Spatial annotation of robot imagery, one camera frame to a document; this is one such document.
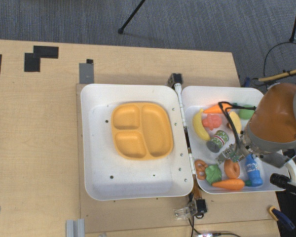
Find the yellow banana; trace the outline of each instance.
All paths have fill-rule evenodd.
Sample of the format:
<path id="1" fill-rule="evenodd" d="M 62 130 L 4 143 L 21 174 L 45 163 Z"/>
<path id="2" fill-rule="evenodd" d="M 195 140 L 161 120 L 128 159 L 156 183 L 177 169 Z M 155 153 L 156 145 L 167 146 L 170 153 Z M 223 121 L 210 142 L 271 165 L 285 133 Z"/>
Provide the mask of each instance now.
<path id="1" fill-rule="evenodd" d="M 194 115 L 193 117 L 193 127 L 198 135 L 203 140 L 210 140 L 211 137 L 209 136 L 208 132 L 205 130 L 203 124 L 202 124 L 202 113 L 203 109 L 201 109 L 197 114 Z"/>

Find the toy carrot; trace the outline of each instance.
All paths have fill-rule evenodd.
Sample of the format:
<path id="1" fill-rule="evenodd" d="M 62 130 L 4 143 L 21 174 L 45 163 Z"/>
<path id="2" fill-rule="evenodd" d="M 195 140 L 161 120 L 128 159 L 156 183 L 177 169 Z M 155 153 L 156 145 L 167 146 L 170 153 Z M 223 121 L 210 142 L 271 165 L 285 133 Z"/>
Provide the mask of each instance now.
<path id="1" fill-rule="evenodd" d="M 212 186 L 233 191 L 239 191 L 245 186 L 245 182 L 241 179 L 227 179 L 212 183 Z"/>
<path id="2" fill-rule="evenodd" d="M 231 106 L 229 104 L 222 104 L 222 107 L 225 110 L 227 107 L 231 107 Z M 208 114 L 208 113 L 216 113 L 216 114 L 219 114 L 219 113 L 222 113 L 222 110 L 220 109 L 219 105 L 216 104 L 216 105 L 213 105 L 210 108 L 207 108 L 204 111 L 204 113 L 206 113 L 206 114 Z"/>

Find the wood surface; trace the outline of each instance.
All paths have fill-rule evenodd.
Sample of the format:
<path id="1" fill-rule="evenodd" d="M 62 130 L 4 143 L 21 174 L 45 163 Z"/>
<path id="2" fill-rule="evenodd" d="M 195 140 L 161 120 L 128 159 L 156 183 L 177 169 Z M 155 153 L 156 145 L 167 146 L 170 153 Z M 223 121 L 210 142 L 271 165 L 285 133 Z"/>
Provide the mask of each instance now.
<path id="1" fill-rule="evenodd" d="M 32 53 L 34 45 L 58 46 L 59 58 L 41 59 L 40 73 L 25 73 L 24 53 Z M 0 237 L 64 237 L 66 220 L 82 216 L 75 88 L 79 63 L 94 60 L 96 83 L 164 84 L 171 73 L 182 73 L 184 86 L 239 86 L 230 53 L 0 40 L 0 54 Z M 274 193 L 260 198 L 278 206 Z M 221 199 L 222 206 L 228 202 Z M 119 210 L 125 206 L 121 202 Z M 261 222 L 274 234 L 269 236 L 276 236 L 274 221 Z M 227 231 L 239 223 L 226 224 L 217 226 Z M 183 236 L 179 228 L 187 231 L 130 230 L 128 236 L 151 236 L 153 231 L 155 236 L 159 231 Z"/>

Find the toy bottle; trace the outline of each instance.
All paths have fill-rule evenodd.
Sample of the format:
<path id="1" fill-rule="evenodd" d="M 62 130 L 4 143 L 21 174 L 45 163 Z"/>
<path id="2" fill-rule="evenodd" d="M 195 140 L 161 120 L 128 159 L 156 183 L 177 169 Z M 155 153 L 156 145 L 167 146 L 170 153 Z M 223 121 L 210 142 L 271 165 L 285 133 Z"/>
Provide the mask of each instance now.
<path id="1" fill-rule="evenodd" d="M 247 186 L 260 186 L 263 184 L 263 180 L 260 177 L 260 171 L 257 162 L 253 159 L 253 155 L 246 157 L 246 171 L 250 180 L 246 182 Z"/>

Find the transparent plastic connector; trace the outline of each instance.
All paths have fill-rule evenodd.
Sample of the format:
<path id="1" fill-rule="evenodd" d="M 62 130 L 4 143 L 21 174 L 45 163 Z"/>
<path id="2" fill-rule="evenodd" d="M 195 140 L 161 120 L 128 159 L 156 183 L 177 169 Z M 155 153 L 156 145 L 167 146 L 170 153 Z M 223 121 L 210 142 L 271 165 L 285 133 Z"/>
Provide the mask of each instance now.
<path id="1" fill-rule="evenodd" d="M 187 220 L 191 216 L 194 216 L 197 213 L 196 201 L 188 203 L 186 207 L 177 209 L 174 211 L 174 216 L 176 220 Z"/>

